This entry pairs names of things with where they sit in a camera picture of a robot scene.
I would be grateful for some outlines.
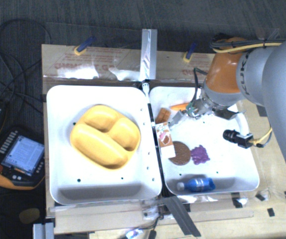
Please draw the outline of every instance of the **blue and yellow clip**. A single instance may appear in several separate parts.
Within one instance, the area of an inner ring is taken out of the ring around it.
[[[194,52],[196,46],[197,46],[197,43],[196,43],[196,42],[193,42],[193,43],[191,44],[191,46],[189,47],[189,50],[185,52],[184,57],[183,57],[183,60],[184,60],[185,62],[188,63],[189,61],[191,61],[192,55],[193,55],[193,52]]]
[[[91,36],[90,38],[86,39],[83,43],[74,48],[74,53],[78,56],[82,55],[86,52],[87,47],[90,46],[95,40],[96,38],[94,36]]]

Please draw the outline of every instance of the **blue bottle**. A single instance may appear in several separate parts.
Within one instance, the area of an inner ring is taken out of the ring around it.
[[[188,182],[179,182],[177,184],[177,190],[189,190],[191,192],[206,192],[216,188],[212,178],[196,178],[191,179]]]

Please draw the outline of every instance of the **yellow cable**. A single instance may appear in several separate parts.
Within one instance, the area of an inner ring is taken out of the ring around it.
[[[226,49],[226,50],[219,50],[219,49],[213,49],[213,50],[215,52],[217,52],[217,53],[228,53],[228,52],[234,52],[234,51],[239,51],[239,50],[258,48],[258,47],[279,46],[281,44],[282,44],[282,42],[259,43],[259,44],[240,46],[240,47]]]
[[[258,139],[253,139],[251,140],[250,142],[256,146],[258,143],[261,143],[266,137],[268,137],[271,133],[272,133],[273,129],[272,128],[269,128],[268,132],[263,135],[262,137],[258,138]]]

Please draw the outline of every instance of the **brown disc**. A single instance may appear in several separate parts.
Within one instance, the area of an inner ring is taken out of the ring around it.
[[[169,158],[175,165],[185,165],[191,159],[191,151],[186,144],[174,141],[175,157]]]

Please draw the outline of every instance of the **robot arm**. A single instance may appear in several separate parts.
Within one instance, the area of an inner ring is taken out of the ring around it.
[[[227,43],[233,41],[239,43],[234,38]],[[236,113],[228,107],[242,99],[265,107],[286,161],[286,41],[242,53],[215,54],[200,98],[189,103],[186,113],[196,119],[214,114],[230,120]]]

